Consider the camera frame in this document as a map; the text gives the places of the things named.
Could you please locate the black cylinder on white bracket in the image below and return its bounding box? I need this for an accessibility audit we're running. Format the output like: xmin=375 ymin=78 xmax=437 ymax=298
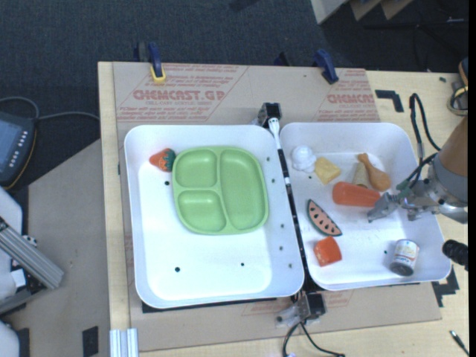
xmin=441 ymin=238 xmax=469 ymax=271

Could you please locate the toy watermelon slice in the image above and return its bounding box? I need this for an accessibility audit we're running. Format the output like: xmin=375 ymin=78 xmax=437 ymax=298
xmin=306 ymin=199 xmax=343 ymax=238

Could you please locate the brown cardboard board red print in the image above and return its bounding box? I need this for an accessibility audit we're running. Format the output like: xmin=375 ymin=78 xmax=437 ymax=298
xmin=111 ymin=62 xmax=443 ymax=352

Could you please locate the orange toy chicken drumstick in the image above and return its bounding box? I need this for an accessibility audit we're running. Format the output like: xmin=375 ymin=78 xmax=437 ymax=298
xmin=357 ymin=152 xmax=392 ymax=193

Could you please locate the beige toy ice cream cone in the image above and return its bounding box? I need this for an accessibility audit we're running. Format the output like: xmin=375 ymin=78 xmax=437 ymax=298
xmin=351 ymin=161 xmax=370 ymax=190

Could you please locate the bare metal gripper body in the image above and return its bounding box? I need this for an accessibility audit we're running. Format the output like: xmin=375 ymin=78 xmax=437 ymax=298
xmin=398 ymin=178 xmax=469 ymax=225

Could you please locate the small white can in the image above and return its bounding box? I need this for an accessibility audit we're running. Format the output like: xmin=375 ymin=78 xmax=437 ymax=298
xmin=389 ymin=238 xmax=420 ymax=277

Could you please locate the thin black and white rod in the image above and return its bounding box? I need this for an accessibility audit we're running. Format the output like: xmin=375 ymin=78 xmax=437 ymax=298
xmin=268 ymin=118 xmax=310 ymax=294

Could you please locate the yellow toy cheese wedge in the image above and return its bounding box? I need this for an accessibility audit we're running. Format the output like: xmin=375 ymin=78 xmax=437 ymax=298
xmin=314 ymin=156 xmax=342 ymax=186

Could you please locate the green divided plate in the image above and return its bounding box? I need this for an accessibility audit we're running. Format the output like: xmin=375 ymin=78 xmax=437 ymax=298
xmin=171 ymin=145 xmax=270 ymax=236

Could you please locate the orange-red toy food chunk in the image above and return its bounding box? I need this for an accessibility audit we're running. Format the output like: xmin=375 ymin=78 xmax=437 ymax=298
xmin=312 ymin=236 xmax=343 ymax=268

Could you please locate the white plastic tray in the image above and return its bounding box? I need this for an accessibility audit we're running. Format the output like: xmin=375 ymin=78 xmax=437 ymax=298
xmin=123 ymin=124 xmax=306 ymax=309
xmin=278 ymin=121 xmax=452 ymax=292

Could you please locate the red toy strawberry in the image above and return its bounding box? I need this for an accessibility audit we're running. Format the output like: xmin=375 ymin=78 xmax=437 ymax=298
xmin=149 ymin=147 xmax=177 ymax=173

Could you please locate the orange toy carrot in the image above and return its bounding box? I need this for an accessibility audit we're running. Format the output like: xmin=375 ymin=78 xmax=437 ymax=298
xmin=331 ymin=181 xmax=382 ymax=208

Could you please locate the black block with thin wires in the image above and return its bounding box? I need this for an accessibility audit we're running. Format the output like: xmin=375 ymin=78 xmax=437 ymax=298
xmin=275 ymin=292 xmax=329 ymax=327
xmin=259 ymin=102 xmax=283 ymax=125

